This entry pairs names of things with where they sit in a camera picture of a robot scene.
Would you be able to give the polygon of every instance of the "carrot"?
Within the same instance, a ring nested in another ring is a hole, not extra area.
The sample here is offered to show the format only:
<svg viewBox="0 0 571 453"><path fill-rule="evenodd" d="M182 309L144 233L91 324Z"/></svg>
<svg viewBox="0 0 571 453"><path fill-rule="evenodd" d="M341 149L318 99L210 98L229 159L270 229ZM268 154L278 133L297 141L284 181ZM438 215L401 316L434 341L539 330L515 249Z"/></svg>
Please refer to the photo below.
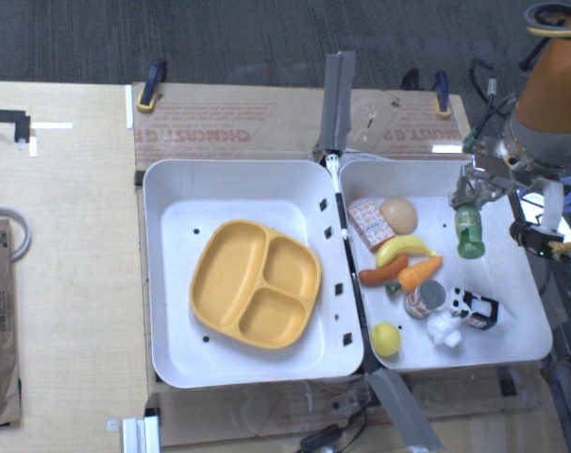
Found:
<svg viewBox="0 0 571 453"><path fill-rule="evenodd" d="M376 269L365 269L359 272L359 281L362 285L380 285L409 265L409 257L405 254L397 255L392 261Z"/></svg>
<svg viewBox="0 0 571 453"><path fill-rule="evenodd" d="M386 284L386 292L388 295L394 295L399 290L412 291L436 272L442 262L443 257L437 255L403 268L396 277L397 282Z"/></svg>

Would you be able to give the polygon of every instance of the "white plastic tray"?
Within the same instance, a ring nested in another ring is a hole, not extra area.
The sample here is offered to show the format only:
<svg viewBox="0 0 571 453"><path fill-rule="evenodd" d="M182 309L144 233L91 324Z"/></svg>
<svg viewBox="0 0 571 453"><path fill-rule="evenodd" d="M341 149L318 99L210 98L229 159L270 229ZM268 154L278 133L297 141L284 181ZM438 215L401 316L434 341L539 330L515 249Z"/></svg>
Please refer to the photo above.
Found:
<svg viewBox="0 0 571 453"><path fill-rule="evenodd" d="M426 319L415 319L405 312L402 295L392 298L383 287L361 287L368 326L389 322L399 327L399 351L381 358L387 367L410 371L537 361L551 349L551 330L526 251L509 233L514 218L507 198L485 204L480 212L485 255L465 260L457 252L455 211L448 206L448 195L455 190L463 164L466 161L358 160L343 166L340 173L346 208L366 198L379 205L389 196L402 196L413 203L419 218L413 234L444 256L443 265L432 278L447 290L461 287L498 300L511 316L488 330L462 326L462 342L449 348L433 343L426 331ZM349 232L357 270L375 268L375 255L354 229ZM420 259L412 258L411 263Z"/></svg>
<svg viewBox="0 0 571 453"><path fill-rule="evenodd" d="M361 331L327 170L303 160L170 159L147 170L143 190L153 363L165 382L194 388L340 378L358 369ZM220 334L189 306L189 284L203 248L218 226L236 218L295 238L320 261L321 289L311 319L301 337L282 349Z"/></svg>

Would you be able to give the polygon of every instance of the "metal ring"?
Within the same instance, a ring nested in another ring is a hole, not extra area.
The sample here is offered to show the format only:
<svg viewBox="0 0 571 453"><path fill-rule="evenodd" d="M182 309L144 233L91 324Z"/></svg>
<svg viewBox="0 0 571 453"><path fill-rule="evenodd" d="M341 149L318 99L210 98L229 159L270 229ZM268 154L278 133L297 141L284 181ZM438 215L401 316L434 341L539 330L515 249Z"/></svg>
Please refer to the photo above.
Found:
<svg viewBox="0 0 571 453"><path fill-rule="evenodd" d="M29 245L31 244L31 228L29 227L29 224L27 223L25 217L14 208L0 207L0 216L6 216L8 218L12 218L19 225L21 225L21 227L23 227L23 230L25 231L25 238L23 239L23 243L21 243L21 246L19 246L19 248L17 248L14 252L12 252L12 255L10 256L10 259L12 261L16 261L25 254L25 252L29 248Z"/></svg>

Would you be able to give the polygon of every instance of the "green bottle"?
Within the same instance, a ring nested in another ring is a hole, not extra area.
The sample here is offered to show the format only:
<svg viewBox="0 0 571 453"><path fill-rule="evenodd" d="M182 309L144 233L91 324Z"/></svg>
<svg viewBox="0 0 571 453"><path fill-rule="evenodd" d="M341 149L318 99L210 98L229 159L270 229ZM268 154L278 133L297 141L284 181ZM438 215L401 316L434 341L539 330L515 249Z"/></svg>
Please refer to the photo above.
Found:
<svg viewBox="0 0 571 453"><path fill-rule="evenodd" d="M459 205L455 213L455 231L459 245L457 251L464 259L479 259L484 255L482 222L473 203Z"/></svg>

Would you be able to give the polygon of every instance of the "sausage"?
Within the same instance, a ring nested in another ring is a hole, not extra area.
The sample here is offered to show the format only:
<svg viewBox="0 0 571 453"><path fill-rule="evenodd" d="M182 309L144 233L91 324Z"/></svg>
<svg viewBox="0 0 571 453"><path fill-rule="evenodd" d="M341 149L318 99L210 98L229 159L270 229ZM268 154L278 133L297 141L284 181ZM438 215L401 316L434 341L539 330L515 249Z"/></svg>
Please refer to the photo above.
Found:
<svg viewBox="0 0 571 453"><path fill-rule="evenodd" d="M359 281L362 285L381 285L392 278L396 278L398 272L407 265L409 265L409 257L401 253L381 267L361 270Z"/></svg>

